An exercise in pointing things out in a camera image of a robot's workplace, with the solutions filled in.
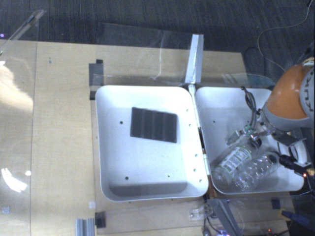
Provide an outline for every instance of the white cable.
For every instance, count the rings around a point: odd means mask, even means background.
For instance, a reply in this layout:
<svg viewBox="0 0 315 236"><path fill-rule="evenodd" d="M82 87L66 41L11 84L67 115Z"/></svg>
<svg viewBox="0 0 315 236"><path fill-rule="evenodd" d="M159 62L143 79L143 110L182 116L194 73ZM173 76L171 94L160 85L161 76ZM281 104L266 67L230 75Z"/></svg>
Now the white cable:
<svg viewBox="0 0 315 236"><path fill-rule="evenodd" d="M313 1L314 1L314 0L311 0L311 2L310 2L310 4L309 4L309 7L307 8L306 17L303 19L303 21L299 22L299 23L296 24L296 25L292 25L292 26L285 26L285 27L280 26L280 27L269 28L269 29L264 30L264 31L258 36L258 39L257 39L257 46L258 46L258 50L259 50L260 54L262 55L262 57L263 57L264 59L268 60L269 62L271 62L271 63L277 65L278 67L280 67L284 72L285 72L285 69L284 69L280 64L278 64L278 63L276 63L276 62L272 61L271 59L268 59L268 58L266 58L266 57L264 56L264 54L262 53L262 51L261 51L261 49L260 49L260 45L259 45L260 37L261 37L265 32L270 31L270 30L293 28L293 27L297 27L297 26L303 24L303 23L307 20L307 18L309 17L310 7L311 7Z"/></svg>

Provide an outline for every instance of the plastic bottle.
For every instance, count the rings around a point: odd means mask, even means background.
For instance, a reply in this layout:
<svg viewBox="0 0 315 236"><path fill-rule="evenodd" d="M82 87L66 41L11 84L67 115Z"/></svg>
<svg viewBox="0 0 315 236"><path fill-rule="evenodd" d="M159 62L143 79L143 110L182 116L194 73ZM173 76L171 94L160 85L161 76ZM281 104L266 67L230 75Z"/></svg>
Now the plastic bottle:
<svg viewBox="0 0 315 236"><path fill-rule="evenodd" d="M234 183L241 191L252 191L262 180L277 170L279 165L277 152L265 152L253 161L241 166L234 177Z"/></svg>
<svg viewBox="0 0 315 236"><path fill-rule="evenodd" d="M226 189L232 183L236 169L244 163L251 161L252 155L257 152L260 146L261 140L254 141L244 138L233 147L229 155L211 172L211 177L216 188Z"/></svg>

